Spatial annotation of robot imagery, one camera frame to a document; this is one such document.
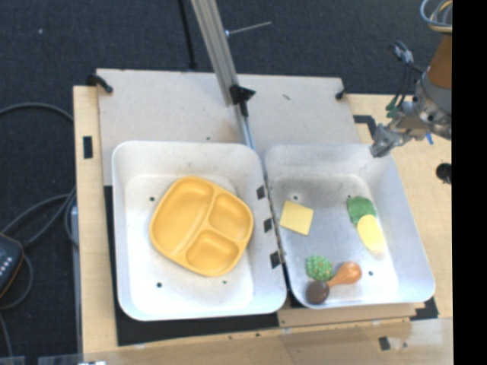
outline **wooden table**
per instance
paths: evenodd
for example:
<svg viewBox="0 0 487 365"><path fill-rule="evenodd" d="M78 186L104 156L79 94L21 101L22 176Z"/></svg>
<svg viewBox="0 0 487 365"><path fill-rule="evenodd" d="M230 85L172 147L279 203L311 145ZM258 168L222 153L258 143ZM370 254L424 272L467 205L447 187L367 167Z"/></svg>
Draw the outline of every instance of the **wooden table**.
<svg viewBox="0 0 487 365"><path fill-rule="evenodd" d="M392 154L436 281L434 300L439 319L411 322L409 316L423 304L403 307L399 317L393 309L384 308L371 314L373 320L349 310L338 312L326 321L316 318L312 310L284 306L279 310L279 328L118 346L103 199L97 91L96 87L74 88L85 360L104 359L125 364L161 363L164 358L168 363L178 364L198 358L200 363L279 360L280 363L304 364L313 363L313 360L319 363L323 356L344 360L349 358L347 356L367 359L364 356L368 355L371 361L386 356L384 358L391 363L404 358L416 361L408 363L450 363L453 353L451 186L442 183L435 170L440 163L451 162L451 153L450 142L441 138L436 138L432 146L425 141L413 141ZM349 94L344 101L354 115L372 116L377 123L386 122L384 108L390 96ZM362 141L371 142L366 125L357 125L357 128ZM93 145L93 155L89 158L84 154L84 137L87 136L91 137ZM387 344L384 349L384 340L379 339L384 337L389 349ZM332 343L346 349L338 353Z"/></svg>

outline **white tray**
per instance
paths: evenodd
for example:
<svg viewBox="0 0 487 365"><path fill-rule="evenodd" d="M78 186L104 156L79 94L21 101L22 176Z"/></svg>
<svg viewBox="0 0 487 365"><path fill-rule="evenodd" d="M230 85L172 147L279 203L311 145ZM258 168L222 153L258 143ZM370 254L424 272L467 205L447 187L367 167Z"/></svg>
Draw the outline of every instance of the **white tray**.
<svg viewBox="0 0 487 365"><path fill-rule="evenodd" d="M196 319L272 313L286 298L282 266L258 155L242 144L127 141L113 152L113 210L118 300L137 320ZM250 207L254 231L235 268L217 278L191 272L151 244L149 222L167 189L183 176L201 176Z"/></svg>
<svg viewBox="0 0 487 365"><path fill-rule="evenodd" d="M295 297L307 307L326 309L388 303L419 303L434 293L434 278L391 156L373 158L363 144L278 146L266 155L276 221L285 200L314 210L308 236L279 227ZM370 252L346 209L349 196L372 200L387 241L383 253ZM336 285L325 303L306 299L311 279L305 259L325 256L337 266L355 261L356 284Z"/></svg>

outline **black bracket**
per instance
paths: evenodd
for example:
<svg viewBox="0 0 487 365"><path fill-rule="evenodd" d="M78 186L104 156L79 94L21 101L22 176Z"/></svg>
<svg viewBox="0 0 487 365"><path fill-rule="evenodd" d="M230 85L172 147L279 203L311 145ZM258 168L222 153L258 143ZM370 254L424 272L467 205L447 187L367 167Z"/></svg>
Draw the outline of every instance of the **black bracket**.
<svg viewBox="0 0 487 365"><path fill-rule="evenodd" d="M107 84L107 82L99 75L88 75L88 77L86 77L86 85L90 87L96 87L97 85L100 85L108 94L111 94L113 92L113 88L109 84Z"/></svg>
<svg viewBox="0 0 487 365"><path fill-rule="evenodd" d="M247 101L256 94L256 91L241 87L239 85L232 85L230 87L230 95L234 104L240 105L240 112L242 116L249 116L249 110L247 109Z"/></svg>

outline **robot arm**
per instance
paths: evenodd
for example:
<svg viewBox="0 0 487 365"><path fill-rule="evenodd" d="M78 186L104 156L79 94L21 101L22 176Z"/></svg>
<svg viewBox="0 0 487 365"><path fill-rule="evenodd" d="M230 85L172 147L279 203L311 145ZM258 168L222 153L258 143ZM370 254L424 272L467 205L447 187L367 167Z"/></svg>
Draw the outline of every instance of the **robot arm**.
<svg viewBox="0 0 487 365"><path fill-rule="evenodd" d="M401 42L395 42L391 53L405 65L403 88L386 107L391 118L388 125L380 124L374 134L371 153L382 157L394 147L415 139L420 141L431 133L451 140L451 87L452 87L452 15L453 0L441 0L431 16L425 7L433 0L424 0L421 15L434 31L443 33L443 39L430 65L415 86L412 101L404 101L411 74L418 69L413 64L412 53Z"/></svg>

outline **black clip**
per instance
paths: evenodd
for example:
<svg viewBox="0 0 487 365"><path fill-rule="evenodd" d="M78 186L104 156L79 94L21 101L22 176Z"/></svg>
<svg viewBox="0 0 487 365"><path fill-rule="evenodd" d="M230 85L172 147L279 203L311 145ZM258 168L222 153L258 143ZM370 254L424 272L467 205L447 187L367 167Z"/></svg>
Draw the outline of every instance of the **black clip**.
<svg viewBox="0 0 487 365"><path fill-rule="evenodd" d="M241 87L239 85L232 85L230 87L230 95L234 104L240 105L240 112L242 116L249 116L249 110L247 109L247 101L256 94L256 91Z"/></svg>
<svg viewBox="0 0 487 365"><path fill-rule="evenodd" d="M111 94L113 92L113 88L109 84L107 84L107 82L99 75L88 75L88 77L86 77L86 85L90 87L96 87L97 85L100 85L108 94Z"/></svg>

